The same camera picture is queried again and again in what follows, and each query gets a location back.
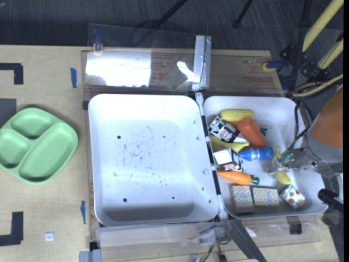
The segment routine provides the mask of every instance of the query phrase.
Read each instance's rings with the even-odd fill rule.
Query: toy vegetable
[[[249,174],[244,172],[218,171],[217,174],[231,182],[245,186],[249,185],[250,183],[259,184],[260,182],[258,177],[251,177]]]

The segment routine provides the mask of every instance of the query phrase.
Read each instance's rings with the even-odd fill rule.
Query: yellow corn
[[[213,135],[210,135],[209,138],[214,151],[220,151],[230,147],[238,153],[244,147],[249,146],[248,142],[224,142]]]
[[[254,113],[251,110],[244,109],[226,109],[220,113],[220,117],[229,122],[240,121],[245,117],[254,118]]]

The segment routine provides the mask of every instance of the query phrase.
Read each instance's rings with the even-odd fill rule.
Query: blue bottle
[[[269,146],[248,147],[246,150],[240,151],[238,154],[242,159],[247,161],[268,160],[274,156],[273,149]]]

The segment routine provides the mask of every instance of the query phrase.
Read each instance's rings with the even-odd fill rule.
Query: table surface
[[[0,170],[0,234],[10,234],[11,213],[23,211],[24,232],[20,245],[0,247],[0,261],[78,261],[79,252],[89,249],[90,213],[86,224],[80,205],[89,203],[85,111],[82,108],[82,58],[87,47],[0,46],[0,63],[21,63],[24,84],[13,84],[13,71],[0,71],[0,98],[16,98],[17,111],[35,106],[70,124],[79,144],[63,170],[43,185],[27,184]],[[70,68],[77,71],[77,88],[71,83]],[[295,245],[265,246],[260,250],[268,261],[339,261],[328,227],[316,223],[319,240]],[[54,241],[45,233],[54,232]],[[240,250],[225,252],[228,261],[245,260]],[[186,261],[188,256],[139,261]],[[212,254],[207,261],[217,261]]]

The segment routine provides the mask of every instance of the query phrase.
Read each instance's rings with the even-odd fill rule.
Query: red-orange object
[[[242,136],[250,142],[251,147],[263,147],[267,145],[259,126],[252,118],[245,117],[241,121],[234,122],[234,124],[237,125]]]
[[[217,174],[231,182],[240,185],[249,185],[250,183],[259,184],[260,180],[258,177],[252,178],[249,174],[237,171],[218,171]]]

